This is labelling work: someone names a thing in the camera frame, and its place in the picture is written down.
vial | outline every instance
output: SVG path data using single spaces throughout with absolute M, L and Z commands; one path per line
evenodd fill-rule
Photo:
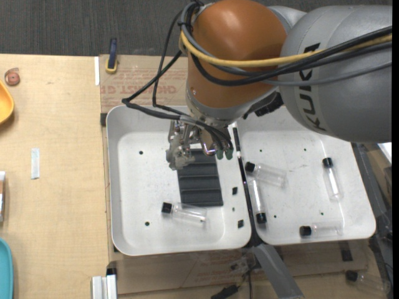
M 273 186 L 283 187 L 286 183 L 287 172 L 283 169 L 261 163 L 254 164 L 247 162 L 245 164 L 245 170 L 248 175 Z
M 317 222 L 309 226 L 301 226 L 299 234 L 302 238 L 321 238 L 342 235 L 344 225 L 342 221 Z
M 254 210 L 256 221 L 258 224 L 265 224 L 266 219 L 266 209 L 262 202 L 261 189 L 255 179 L 248 182 L 248 188 L 251 196 L 252 208 Z
M 332 158 L 327 157 L 322 160 L 323 162 L 323 178 L 325 187 L 327 188 L 327 193 L 332 201 L 338 201 L 343 198 L 340 183 L 337 177 L 337 171 L 334 164 L 332 163 Z
M 173 216 L 173 218 L 183 219 L 184 221 L 201 224 L 206 221 L 206 208 L 183 204 L 181 202 L 175 204 L 164 202 L 161 211 L 164 214 Z
M 356 286 L 359 290 L 375 295 L 387 295 L 391 290 L 391 284 L 388 280 L 371 275 L 368 272 L 348 270 L 345 273 L 345 277 L 349 284 Z

yellow cable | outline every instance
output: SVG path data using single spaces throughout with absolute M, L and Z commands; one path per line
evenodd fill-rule
M 245 61 L 237 61 L 237 60 L 223 60 L 223 59 L 217 59 L 214 57 L 210 57 L 201 51 L 197 50 L 186 38 L 184 35 L 183 31 L 180 32 L 180 39 L 187 48 L 189 52 L 194 54 L 197 58 L 204 60 L 208 63 L 214 64 L 214 65 L 220 65 L 223 67 L 272 67 L 276 65 L 281 65 L 281 64 L 288 64 L 292 63 L 295 61 L 298 61 L 300 59 L 304 59 L 310 55 L 317 54 L 319 52 L 324 51 L 322 50 L 317 50 L 317 51 L 312 51 L 312 52 L 307 52 L 303 54 L 296 54 L 296 55 L 290 55 L 287 57 L 276 57 L 273 59 L 264 59 L 264 60 L 245 60 Z M 360 49 L 362 47 L 368 47 L 370 45 L 374 44 L 380 44 L 384 42 L 389 42 L 392 41 L 392 34 L 389 34 L 387 36 L 379 37 L 374 40 L 370 40 L 368 42 L 364 42 L 362 44 L 356 45 L 355 47 L 351 47 L 346 49 L 345 51 L 350 51 L 350 50 L 355 50 L 355 49 Z

white tray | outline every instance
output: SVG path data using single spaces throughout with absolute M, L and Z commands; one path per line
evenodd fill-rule
M 258 118 L 239 120 L 243 160 L 286 169 L 284 189 L 261 186 L 266 225 L 260 238 L 271 245 L 364 239 L 375 232 L 375 218 L 349 142 L 314 133 L 291 117 L 286 108 Z M 331 201 L 323 180 L 322 159 L 332 158 L 344 198 Z M 301 238 L 299 227 L 342 221 L 343 234 Z
M 186 111 L 186 107 L 177 109 Z M 251 237 L 251 225 L 236 153 L 230 161 L 217 160 L 224 206 L 208 207 L 204 224 L 161 214 L 164 201 L 180 202 L 177 172 L 166 162 L 169 126 L 169 120 L 124 106 L 108 113 L 114 245 L 131 256 L 244 247 Z M 238 188 L 235 195 L 233 187 Z

brown round object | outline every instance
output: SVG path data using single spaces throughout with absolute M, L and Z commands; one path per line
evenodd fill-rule
M 10 86 L 17 85 L 19 83 L 19 74 L 17 72 L 9 72 L 6 75 L 6 83 Z
M 250 0 L 222 0 L 206 8 L 195 20 L 193 36 L 200 46 L 220 59 L 260 60 L 279 57 L 287 37 L 280 20 L 266 6 Z M 236 80 L 244 76 L 229 74 L 200 60 L 211 75 Z M 266 71 L 273 67 L 247 68 Z M 188 57 L 188 85 L 200 103 L 213 108 L 228 108 L 253 101 L 271 85 L 251 83 L 222 87 L 206 80 Z

gray carpet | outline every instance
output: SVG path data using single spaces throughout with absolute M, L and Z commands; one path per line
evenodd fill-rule
M 202 0 L 205 3 L 217 0 Z M 310 11 L 392 0 L 255 0 Z M 189 0 L 0 0 L 0 53 L 99 55 L 111 37 L 119 54 L 160 55 L 175 14 Z M 178 30 L 168 55 L 176 51 Z

